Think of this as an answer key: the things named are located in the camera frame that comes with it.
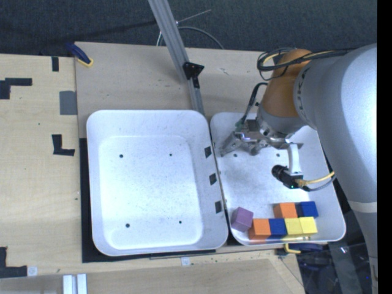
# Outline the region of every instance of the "block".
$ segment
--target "block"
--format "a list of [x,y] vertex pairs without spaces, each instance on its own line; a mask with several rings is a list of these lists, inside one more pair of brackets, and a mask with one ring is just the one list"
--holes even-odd
[[313,217],[300,217],[299,220],[304,236],[310,236],[318,232]]
[[245,232],[252,226],[253,212],[242,207],[234,210],[231,218],[232,228]]
[[285,218],[284,222],[287,230],[286,237],[296,238],[304,236],[304,232],[302,230],[302,225],[299,218]]
[[271,236],[269,219],[253,219],[248,231],[249,239],[264,240]]
[[296,205],[298,217],[314,217],[319,216],[315,202],[300,202]]
[[275,218],[297,218],[294,203],[278,203],[274,206]]
[[271,236],[268,239],[280,239],[287,235],[284,219],[268,219]]

